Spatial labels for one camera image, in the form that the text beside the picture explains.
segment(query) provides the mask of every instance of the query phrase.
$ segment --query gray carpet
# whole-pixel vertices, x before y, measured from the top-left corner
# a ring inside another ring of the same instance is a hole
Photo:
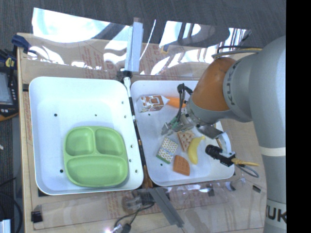
[[[257,47],[286,34],[286,0],[0,0],[0,49],[11,50],[14,34],[32,31],[34,7],[126,25],[140,17],[146,31],[154,19],[157,25],[173,20],[251,29],[245,44]],[[0,122],[0,144],[5,149],[0,151],[0,183],[13,175],[11,128],[10,120]],[[0,191],[12,195],[12,183]],[[4,205],[3,210],[10,217],[13,205]]]

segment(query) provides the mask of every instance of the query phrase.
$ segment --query yellow banana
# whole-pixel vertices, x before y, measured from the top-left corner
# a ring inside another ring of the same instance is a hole
[[[197,153],[197,148],[201,142],[201,140],[203,140],[205,138],[205,136],[201,136],[201,137],[195,137],[194,139],[191,140],[189,147],[188,147],[188,156],[190,161],[193,164],[197,164],[198,163],[198,153]]]

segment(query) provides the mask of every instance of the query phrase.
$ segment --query multimeter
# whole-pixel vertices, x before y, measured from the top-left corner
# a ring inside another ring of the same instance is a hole
[[[10,69],[0,67],[0,121],[18,114],[17,82],[10,78]]]

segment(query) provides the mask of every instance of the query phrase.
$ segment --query waffle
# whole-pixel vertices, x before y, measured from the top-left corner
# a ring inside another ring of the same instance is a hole
[[[190,166],[188,161],[184,157],[176,155],[174,159],[173,171],[189,176]]]
[[[177,132],[177,136],[180,142],[181,150],[186,152],[190,145],[191,140],[194,138],[194,133],[191,130],[185,132]]]

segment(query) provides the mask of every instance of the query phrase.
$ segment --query device screen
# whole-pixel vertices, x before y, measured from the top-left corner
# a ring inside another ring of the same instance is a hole
[[[0,72],[0,104],[13,105],[6,73]]]

